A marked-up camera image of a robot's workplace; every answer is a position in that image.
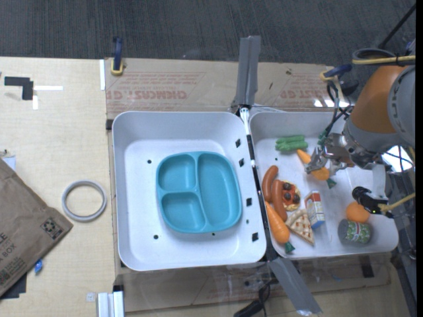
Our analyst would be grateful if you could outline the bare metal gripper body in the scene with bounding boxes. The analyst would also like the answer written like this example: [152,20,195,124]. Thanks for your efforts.
[322,131,356,168]

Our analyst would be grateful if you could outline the orange toy carrot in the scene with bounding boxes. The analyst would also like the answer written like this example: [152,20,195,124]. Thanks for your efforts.
[264,200,296,254]
[295,148,338,190]

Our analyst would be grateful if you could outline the white plastic tray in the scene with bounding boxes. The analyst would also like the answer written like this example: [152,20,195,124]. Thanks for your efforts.
[248,111,400,261]
[111,110,268,272]

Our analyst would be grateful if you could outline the green toy asparagus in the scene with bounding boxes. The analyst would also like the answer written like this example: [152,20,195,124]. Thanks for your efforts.
[274,134,309,153]

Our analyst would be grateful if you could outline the round toy biscuit with toppings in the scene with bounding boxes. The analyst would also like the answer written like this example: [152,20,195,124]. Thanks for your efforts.
[280,180,302,212]

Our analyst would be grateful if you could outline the small white and orange carton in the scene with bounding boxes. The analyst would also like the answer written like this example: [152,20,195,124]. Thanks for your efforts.
[303,190,327,230]

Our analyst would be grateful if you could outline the orange toy fruit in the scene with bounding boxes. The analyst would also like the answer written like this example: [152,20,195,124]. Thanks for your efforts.
[345,201,371,225]

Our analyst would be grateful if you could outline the brown toy sausage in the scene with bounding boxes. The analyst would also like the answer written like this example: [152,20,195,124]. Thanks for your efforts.
[261,164,280,203]
[270,178,289,223]

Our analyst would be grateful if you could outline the toy pizza slice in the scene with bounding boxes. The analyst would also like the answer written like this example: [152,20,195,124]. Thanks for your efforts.
[284,208,316,247]

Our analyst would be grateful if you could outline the thin black and white rod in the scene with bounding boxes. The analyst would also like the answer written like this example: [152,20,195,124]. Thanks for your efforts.
[238,105,276,261]

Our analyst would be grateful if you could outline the small green labelled can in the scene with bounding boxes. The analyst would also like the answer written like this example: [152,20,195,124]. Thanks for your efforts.
[337,218,372,246]

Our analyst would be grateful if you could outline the blue divided plate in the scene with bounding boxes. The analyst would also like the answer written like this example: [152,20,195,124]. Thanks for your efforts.
[155,151,243,234]

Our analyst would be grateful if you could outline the brown cardboard board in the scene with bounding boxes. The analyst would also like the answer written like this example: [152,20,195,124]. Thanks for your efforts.
[104,57,393,313]

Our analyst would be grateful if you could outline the brown paper bag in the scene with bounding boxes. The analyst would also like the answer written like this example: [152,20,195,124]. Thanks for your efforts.
[0,157,74,299]

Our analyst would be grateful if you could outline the black cylinder on white bracket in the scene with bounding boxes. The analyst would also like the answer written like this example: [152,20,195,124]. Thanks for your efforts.
[351,163,395,218]

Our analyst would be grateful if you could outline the white ring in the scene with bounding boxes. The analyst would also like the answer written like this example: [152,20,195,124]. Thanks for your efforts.
[61,180,108,223]

